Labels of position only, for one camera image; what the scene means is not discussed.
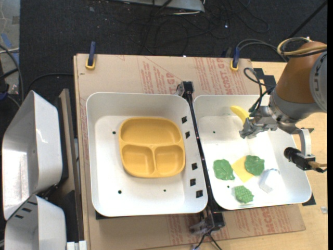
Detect yellow divided plate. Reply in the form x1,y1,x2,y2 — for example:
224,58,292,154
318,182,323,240
118,117,186,179

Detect yellow banana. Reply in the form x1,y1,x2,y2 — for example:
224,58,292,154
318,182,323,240
230,105,251,126

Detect green lettuce leaf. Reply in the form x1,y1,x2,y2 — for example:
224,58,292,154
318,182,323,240
244,155,265,177
213,159,236,181

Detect black cylinder on white bracket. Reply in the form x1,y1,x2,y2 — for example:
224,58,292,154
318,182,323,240
283,128,317,171

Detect white plastic tray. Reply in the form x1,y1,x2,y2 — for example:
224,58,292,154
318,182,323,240
2,90,65,220
85,92,209,218
193,94,313,211
3,194,67,250

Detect green grapes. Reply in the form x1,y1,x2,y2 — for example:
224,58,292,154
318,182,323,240
234,185,255,204

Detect black block with thin wires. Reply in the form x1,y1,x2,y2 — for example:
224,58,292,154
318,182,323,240
189,212,225,234
177,81,195,96

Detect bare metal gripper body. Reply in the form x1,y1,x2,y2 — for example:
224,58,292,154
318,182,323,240
251,105,279,132

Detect thin black rod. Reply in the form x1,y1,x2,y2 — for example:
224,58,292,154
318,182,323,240
186,92,217,218

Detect yellow cheese slice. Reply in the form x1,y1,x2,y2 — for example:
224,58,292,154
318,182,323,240
231,155,255,184

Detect brown cardboard board red print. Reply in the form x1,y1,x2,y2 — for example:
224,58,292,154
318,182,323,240
73,53,306,250

